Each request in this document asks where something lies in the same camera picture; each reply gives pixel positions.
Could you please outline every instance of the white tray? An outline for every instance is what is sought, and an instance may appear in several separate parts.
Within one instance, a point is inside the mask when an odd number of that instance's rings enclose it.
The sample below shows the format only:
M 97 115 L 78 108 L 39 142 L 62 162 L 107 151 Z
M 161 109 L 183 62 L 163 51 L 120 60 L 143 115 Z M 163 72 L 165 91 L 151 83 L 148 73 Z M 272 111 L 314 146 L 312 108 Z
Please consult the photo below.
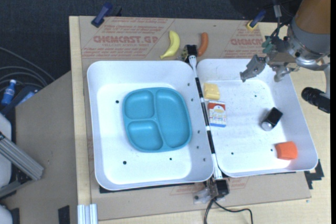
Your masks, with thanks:
M 218 166 L 231 177 L 313 169 L 317 153 L 289 76 L 274 82 L 266 67 L 242 82 L 248 59 L 206 59 L 197 65 L 201 84 L 215 83 L 227 107 L 227 126 L 212 127 Z M 87 72 L 91 108 L 94 168 L 100 186 L 122 190 L 203 182 L 214 164 L 191 67 L 181 61 L 98 61 Z M 184 98 L 192 124 L 191 141 L 179 150 L 146 153 L 128 141 L 122 100 L 131 91 L 168 87 Z M 272 108 L 283 116 L 269 132 L 260 122 Z M 294 141 L 292 161 L 277 158 L 275 144 Z

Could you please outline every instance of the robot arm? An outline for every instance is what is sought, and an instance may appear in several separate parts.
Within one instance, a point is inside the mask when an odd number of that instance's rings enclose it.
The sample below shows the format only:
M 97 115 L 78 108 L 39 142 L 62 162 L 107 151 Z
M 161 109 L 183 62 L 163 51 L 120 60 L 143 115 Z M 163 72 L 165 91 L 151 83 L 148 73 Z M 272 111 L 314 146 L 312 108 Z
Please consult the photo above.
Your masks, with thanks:
M 266 64 L 276 72 L 275 81 L 280 81 L 285 75 L 298 71 L 301 67 L 324 71 L 327 79 L 326 91 L 305 88 L 302 97 L 322 111 L 330 113 L 331 0 L 302 0 L 283 40 L 277 35 L 282 26 L 279 23 L 281 13 L 277 12 L 279 3 L 277 0 L 272 2 L 278 27 L 263 43 L 266 57 L 254 56 L 247 69 L 240 73 L 240 78 L 244 82 L 255 77 Z

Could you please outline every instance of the wooden surface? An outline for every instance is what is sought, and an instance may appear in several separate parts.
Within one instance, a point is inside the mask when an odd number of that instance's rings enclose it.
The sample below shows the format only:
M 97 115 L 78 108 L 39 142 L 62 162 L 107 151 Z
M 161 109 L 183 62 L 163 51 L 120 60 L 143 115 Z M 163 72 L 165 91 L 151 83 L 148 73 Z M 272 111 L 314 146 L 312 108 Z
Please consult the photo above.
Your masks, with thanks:
M 87 205 L 91 202 L 88 154 L 86 143 L 85 114 L 83 111 L 83 81 L 80 60 L 79 20 L 70 17 L 71 65 L 75 118 L 76 162 L 78 203 Z M 269 35 L 275 28 L 274 24 L 260 23 L 262 35 Z M 291 75 L 298 95 L 304 87 L 314 87 L 325 90 L 323 72 L 300 70 Z M 325 177 L 322 181 L 313 182 L 312 198 L 309 200 L 294 200 L 273 202 L 248 206 L 254 214 L 254 223 L 331 223 L 331 188 L 330 188 L 330 115 L 318 110 L 299 97 L 301 107 L 316 149 L 321 159 Z M 183 213 L 164 214 L 146 217 L 125 218 L 100 221 L 110 223 L 203 223 L 204 211 L 189 211 Z M 208 223 L 250 223 L 246 212 L 232 214 L 221 209 L 213 209 L 208 216 Z

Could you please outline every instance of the black bracket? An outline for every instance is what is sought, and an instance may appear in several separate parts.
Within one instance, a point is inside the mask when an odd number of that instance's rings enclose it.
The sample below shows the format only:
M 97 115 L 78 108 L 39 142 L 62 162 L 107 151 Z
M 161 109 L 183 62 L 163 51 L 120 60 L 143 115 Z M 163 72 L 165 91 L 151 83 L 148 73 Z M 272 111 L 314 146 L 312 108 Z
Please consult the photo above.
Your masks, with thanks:
M 315 173 L 311 173 L 310 171 L 305 171 L 305 176 L 306 176 L 309 189 L 313 189 L 313 186 L 312 186 L 313 181 L 322 180 L 322 177 L 324 177 L 324 173 L 322 170 L 320 160 L 317 163 L 317 166 L 315 167 Z

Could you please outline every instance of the yellow block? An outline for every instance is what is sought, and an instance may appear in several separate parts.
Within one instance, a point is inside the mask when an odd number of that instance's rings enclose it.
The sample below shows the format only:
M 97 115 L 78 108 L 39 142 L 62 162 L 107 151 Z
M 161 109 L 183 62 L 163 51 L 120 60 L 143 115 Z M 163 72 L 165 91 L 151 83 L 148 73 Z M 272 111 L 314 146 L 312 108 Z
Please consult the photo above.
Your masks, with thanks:
M 219 88 L 216 84 L 205 83 L 204 84 L 204 98 L 210 100 L 219 100 L 221 97 Z

